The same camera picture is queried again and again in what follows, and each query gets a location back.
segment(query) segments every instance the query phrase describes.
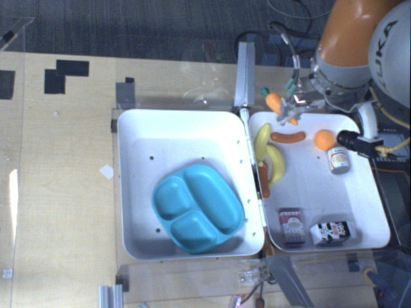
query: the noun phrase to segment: orange fruit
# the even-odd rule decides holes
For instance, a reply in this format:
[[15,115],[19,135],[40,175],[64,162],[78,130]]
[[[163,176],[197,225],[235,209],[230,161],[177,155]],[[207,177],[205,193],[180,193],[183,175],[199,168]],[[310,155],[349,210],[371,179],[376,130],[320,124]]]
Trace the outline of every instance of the orange fruit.
[[320,130],[315,134],[314,143],[320,150],[327,151],[335,145],[335,136],[329,130]]

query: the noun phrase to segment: white tray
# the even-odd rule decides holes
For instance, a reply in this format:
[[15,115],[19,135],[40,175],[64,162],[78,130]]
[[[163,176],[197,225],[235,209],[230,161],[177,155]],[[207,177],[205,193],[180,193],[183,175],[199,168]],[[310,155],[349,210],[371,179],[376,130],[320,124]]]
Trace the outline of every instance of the white tray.
[[[244,125],[228,112],[128,110],[118,120],[123,242],[140,260],[253,255],[264,242]],[[245,210],[234,237],[197,255],[171,240],[152,208],[155,186],[194,163],[215,168]]]
[[[286,165],[284,177],[273,185],[271,196],[263,200],[274,244],[289,252],[359,250],[385,246],[390,239],[390,228],[368,160],[349,151],[350,171],[333,175],[329,170],[326,152],[318,149],[313,142],[316,132],[321,129],[331,130],[335,135],[341,130],[358,132],[355,122],[344,115],[303,114],[298,126],[290,123],[280,126],[272,112],[258,112],[250,118],[249,123],[253,138],[265,123],[271,124],[273,132],[304,131],[307,136],[304,141],[295,144],[270,141],[281,151]],[[287,248],[283,244],[278,218],[278,212],[283,208],[299,208],[302,212],[306,242],[298,248]],[[349,239],[341,246],[314,246],[310,227],[328,221],[353,222],[358,238]]]

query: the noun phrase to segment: blue tray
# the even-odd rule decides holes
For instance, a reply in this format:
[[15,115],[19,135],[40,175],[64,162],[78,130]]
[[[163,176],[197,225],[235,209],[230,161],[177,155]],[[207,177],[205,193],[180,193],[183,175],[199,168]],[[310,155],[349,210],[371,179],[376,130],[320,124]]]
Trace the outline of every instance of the blue tray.
[[229,184],[205,164],[193,164],[162,180],[154,189],[152,205],[174,243],[189,253],[222,244],[245,218]]

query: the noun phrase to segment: tin can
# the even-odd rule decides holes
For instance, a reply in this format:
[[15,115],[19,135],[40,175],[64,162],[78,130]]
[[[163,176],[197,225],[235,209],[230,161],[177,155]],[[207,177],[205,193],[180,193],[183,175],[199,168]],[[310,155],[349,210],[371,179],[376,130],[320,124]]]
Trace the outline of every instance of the tin can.
[[348,153],[344,147],[333,147],[327,152],[329,166],[334,175],[341,175],[349,171]]

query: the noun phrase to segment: banana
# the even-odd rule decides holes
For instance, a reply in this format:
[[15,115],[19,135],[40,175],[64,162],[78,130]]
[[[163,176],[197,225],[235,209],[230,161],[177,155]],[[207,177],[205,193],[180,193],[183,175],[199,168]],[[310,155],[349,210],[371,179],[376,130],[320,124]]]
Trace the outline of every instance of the banana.
[[271,160],[271,178],[268,185],[271,187],[276,181],[280,180],[285,173],[285,163],[283,154],[273,145],[267,144],[266,150]]
[[270,123],[264,124],[257,133],[256,140],[254,141],[254,151],[256,152],[256,160],[258,162],[264,161],[265,158],[265,146],[267,146],[268,138],[271,134]]

